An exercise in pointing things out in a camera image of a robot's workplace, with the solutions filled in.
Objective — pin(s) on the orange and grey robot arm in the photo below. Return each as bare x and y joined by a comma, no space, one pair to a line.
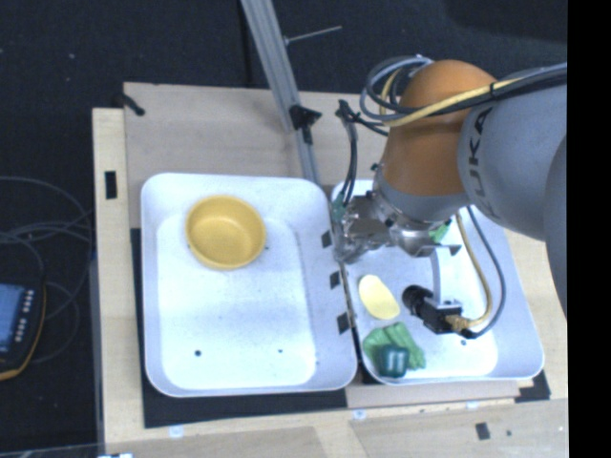
506,160

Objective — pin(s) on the white plastic tray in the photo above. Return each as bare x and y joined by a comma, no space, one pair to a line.
458,356
238,313

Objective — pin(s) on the yellow bowl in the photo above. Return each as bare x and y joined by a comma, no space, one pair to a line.
224,232

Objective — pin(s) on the light green leafy toy vegetable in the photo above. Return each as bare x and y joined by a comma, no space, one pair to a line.
401,336

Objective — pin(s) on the thin black and white rod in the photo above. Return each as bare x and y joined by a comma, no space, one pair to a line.
348,298

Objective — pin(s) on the yellow oval toy food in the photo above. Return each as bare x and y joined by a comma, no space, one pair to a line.
378,297

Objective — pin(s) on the pale wood board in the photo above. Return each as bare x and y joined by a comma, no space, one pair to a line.
200,131

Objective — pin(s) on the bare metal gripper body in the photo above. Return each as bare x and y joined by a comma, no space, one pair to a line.
377,229

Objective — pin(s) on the dark green toy pepper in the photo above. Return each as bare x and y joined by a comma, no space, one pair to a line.
391,361

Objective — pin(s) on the black cylinder on white bracket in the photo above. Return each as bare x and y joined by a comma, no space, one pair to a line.
436,310

